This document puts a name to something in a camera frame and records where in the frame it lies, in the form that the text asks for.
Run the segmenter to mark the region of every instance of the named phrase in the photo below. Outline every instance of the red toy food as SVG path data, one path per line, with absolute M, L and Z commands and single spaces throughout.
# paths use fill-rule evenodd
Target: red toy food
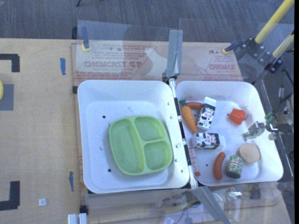
M 186 106 L 190 107 L 191 109 L 200 110 L 202 107 L 202 103 L 191 101 L 191 102 L 187 102 Z
M 221 166 L 222 166 L 222 162 L 223 162 L 224 158 L 225 158 L 225 153 L 221 152 L 220 154 L 218 154 L 218 156 L 214 162 L 214 176 L 217 180 L 222 179 Z
M 233 109 L 229 115 L 229 119 L 235 124 L 240 125 L 245 120 L 246 112 L 244 110 Z

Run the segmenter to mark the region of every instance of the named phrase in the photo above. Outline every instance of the small white square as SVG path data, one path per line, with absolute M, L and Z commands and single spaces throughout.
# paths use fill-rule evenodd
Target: small white square
M 38 205 L 40 207 L 46 206 L 47 205 L 47 199 L 46 198 L 38 199 Z

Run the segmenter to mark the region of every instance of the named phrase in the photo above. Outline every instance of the clear acrylic panel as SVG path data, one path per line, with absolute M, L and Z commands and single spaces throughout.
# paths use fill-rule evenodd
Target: clear acrylic panel
M 251 38 L 254 40 L 265 25 L 180 19 L 183 44 L 177 84 L 186 80 L 245 81 L 256 87 L 265 113 L 272 111 L 279 102 L 281 85 L 285 88 L 284 97 L 293 93 L 294 64 L 289 51 L 293 48 L 294 25 L 273 24 L 261 44 L 250 49 L 242 47 L 251 45 Z M 73 50 L 74 85 L 88 79 L 162 81 L 169 57 L 170 30 L 79 21 Z M 232 44 L 234 51 L 223 52 Z M 286 100 L 279 106 L 279 112 L 285 107 Z M 281 132 L 273 135 L 284 166 L 284 176 L 278 182 L 210 187 L 212 196 L 207 203 L 194 196 L 200 188 L 88 194 L 85 204 L 89 223 L 214 223 L 221 219 L 215 211 L 219 207 L 231 223 L 292 223 L 288 214 L 289 211 L 292 215 L 294 210 L 292 128 L 288 135 Z M 218 205 L 212 207 L 217 208 L 211 209 L 215 201 Z
M 266 25 L 270 27 L 267 33 L 262 32 Z M 181 80 L 254 83 L 293 46 L 293 36 L 289 37 L 294 31 L 293 24 L 248 22 L 244 25 L 238 21 L 180 19 L 179 29 L 184 34 L 183 61 L 189 61 L 188 65 L 182 65 Z M 194 43 L 197 48 L 188 52 Z M 233 50 L 223 52 L 231 45 Z
M 202 199 L 202 187 L 85 195 L 88 223 L 222 224 Z M 211 198 L 232 224 L 291 224 L 282 193 L 291 183 L 242 184 L 209 188 Z
M 162 80 L 173 29 L 79 20 L 77 30 L 74 85 L 88 79 Z

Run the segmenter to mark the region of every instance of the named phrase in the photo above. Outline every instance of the white plastic tray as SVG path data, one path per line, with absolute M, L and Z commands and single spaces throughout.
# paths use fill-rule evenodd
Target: white plastic tray
M 246 82 L 210 82 L 183 81 L 176 87 L 178 100 L 203 102 L 205 97 L 216 99 L 217 105 L 209 133 L 218 133 L 225 137 L 226 147 L 215 150 L 196 150 L 200 176 L 197 180 L 206 186 L 230 185 L 237 183 L 271 182 L 279 180 L 283 175 L 283 166 L 275 145 L 269 140 L 267 130 L 247 142 L 258 146 L 261 159 L 254 164 L 244 163 L 241 178 L 233 179 L 225 175 L 227 161 L 231 155 L 236 155 L 244 143 L 242 134 L 255 122 L 265 122 L 263 106 L 254 86 Z M 233 108 L 246 112 L 246 119 L 241 125 L 235 125 L 228 119 Z M 192 147 L 192 133 L 183 122 L 188 146 Z M 214 160 L 223 151 L 226 158 L 222 164 L 223 178 L 218 181 L 213 175 Z
M 94 193 L 181 188 L 189 170 L 171 88 L 159 81 L 88 80 L 78 87 L 83 177 Z M 116 166 L 108 139 L 118 118 L 152 115 L 169 134 L 173 162 L 157 173 L 129 176 Z

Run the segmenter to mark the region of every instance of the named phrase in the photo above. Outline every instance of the red toy pepper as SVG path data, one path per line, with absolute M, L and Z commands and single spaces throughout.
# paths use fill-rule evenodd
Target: red toy pepper
M 229 119 L 235 124 L 240 125 L 245 120 L 246 112 L 244 110 L 233 109 L 229 115 Z

